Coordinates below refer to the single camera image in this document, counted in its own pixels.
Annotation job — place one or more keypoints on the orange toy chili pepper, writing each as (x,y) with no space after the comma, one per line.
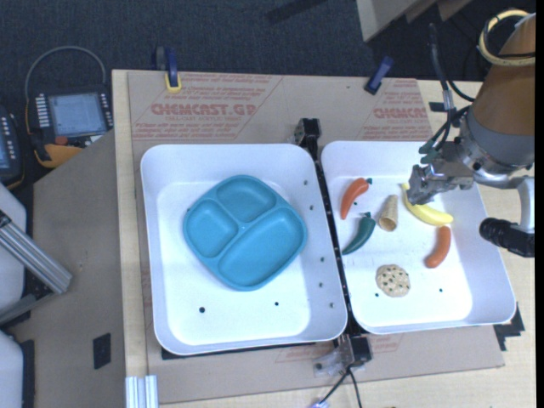
(353,194)

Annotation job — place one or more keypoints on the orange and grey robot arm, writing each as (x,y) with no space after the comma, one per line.
(506,96)

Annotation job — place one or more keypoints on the brown cardboard board, red print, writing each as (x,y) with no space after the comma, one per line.
(238,109)

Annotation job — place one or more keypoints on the yellow banana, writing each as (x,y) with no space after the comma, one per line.
(431,216)

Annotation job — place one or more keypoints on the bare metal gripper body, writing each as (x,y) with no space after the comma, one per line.
(452,172)

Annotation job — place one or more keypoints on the green toy chili pepper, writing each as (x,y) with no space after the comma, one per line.
(362,232)

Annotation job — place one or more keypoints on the beige toy ice cream cone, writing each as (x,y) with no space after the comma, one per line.
(389,215)

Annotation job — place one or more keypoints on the orange toy sausage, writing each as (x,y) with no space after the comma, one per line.
(440,249)

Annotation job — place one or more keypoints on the beige chocolate chip biscuit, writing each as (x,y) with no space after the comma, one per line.
(392,281)

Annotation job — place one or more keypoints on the thin black and white rod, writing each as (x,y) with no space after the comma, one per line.
(336,245)

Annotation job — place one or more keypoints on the black cylinder on white bracket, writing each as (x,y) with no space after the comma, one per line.
(508,232)

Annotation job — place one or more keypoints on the blue divided plate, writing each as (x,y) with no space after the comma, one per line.
(248,236)

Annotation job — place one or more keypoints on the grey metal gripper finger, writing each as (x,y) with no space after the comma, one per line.
(414,183)
(427,194)

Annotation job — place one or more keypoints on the white plastic tray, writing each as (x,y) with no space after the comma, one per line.
(408,313)
(238,317)

